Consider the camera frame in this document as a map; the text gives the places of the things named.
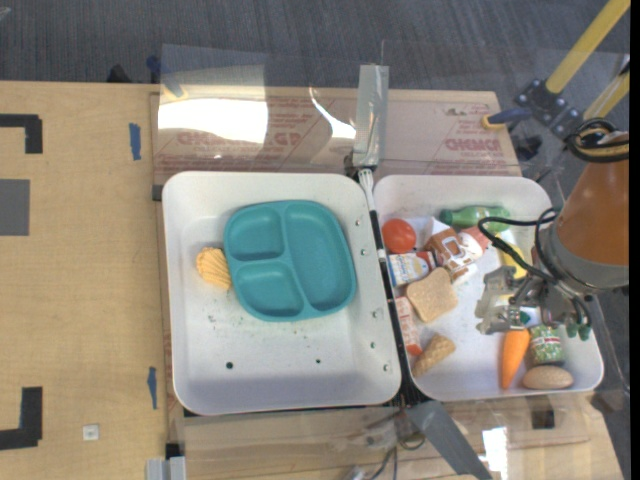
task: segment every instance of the gray carpet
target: gray carpet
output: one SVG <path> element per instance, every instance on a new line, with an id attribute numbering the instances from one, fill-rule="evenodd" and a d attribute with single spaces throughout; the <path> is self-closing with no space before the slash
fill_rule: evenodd
<path id="1" fill-rule="evenodd" d="M 147 57 L 175 44 L 308 58 L 323 67 L 314 82 L 335 86 L 353 80 L 330 59 L 383 61 L 392 87 L 493 90 L 509 107 L 533 77 L 552 72 L 607 1 L 0 0 L 10 8 L 0 11 L 0 79 L 103 82 L 119 64 L 134 82 L 149 82 Z M 571 104 L 586 108 L 629 50 L 627 12 L 566 88 Z M 272 83 L 306 83 L 307 75 L 279 71 Z M 608 118 L 628 129 L 629 98 Z M 526 123 L 517 132 L 539 129 Z M 559 151 L 546 133 L 539 158 L 556 162 L 569 191 L 584 164 Z M 600 300 L 617 359 L 600 408 L 630 478 L 630 395 L 616 395 L 630 381 L 629 299 Z"/>

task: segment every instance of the green can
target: green can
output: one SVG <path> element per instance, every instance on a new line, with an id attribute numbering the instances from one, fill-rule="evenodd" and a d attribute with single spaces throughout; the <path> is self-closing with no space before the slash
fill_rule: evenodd
<path id="1" fill-rule="evenodd" d="M 531 334 L 529 352 L 534 366 L 564 363 L 564 349 L 557 329 L 540 324 L 531 327 L 529 333 Z"/>

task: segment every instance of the green bottle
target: green bottle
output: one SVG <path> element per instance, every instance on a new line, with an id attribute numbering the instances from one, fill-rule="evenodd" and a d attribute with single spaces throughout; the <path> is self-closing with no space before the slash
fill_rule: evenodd
<path id="1" fill-rule="evenodd" d="M 502 217 L 508 219 L 510 214 L 501 206 L 465 206 L 459 210 L 442 210 L 440 221 L 448 226 L 470 228 L 476 226 L 485 217 Z M 509 224 L 502 222 L 487 222 L 485 227 L 492 233 L 500 233 L 509 228 Z"/>

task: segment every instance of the teal plate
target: teal plate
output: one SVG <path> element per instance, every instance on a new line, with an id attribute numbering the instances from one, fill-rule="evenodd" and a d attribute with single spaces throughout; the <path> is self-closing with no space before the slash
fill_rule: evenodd
<path id="1" fill-rule="evenodd" d="M 335 313 L 351 302 L 356 276 L 337 219 L 323 205 L 292 200 L 247 206 L 224 229 L 238 300 L 272 322 Z"/>

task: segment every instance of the red ball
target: red ball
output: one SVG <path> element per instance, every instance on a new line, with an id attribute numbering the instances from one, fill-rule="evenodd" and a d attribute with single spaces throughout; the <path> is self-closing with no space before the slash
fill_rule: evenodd
<path id="1" fill-rule="evenodd" d="M 416 232 L 406 220 L 390 219 L 382 226 L 382 240 L 393 254 L 404 254 L 416 245 Z"/>

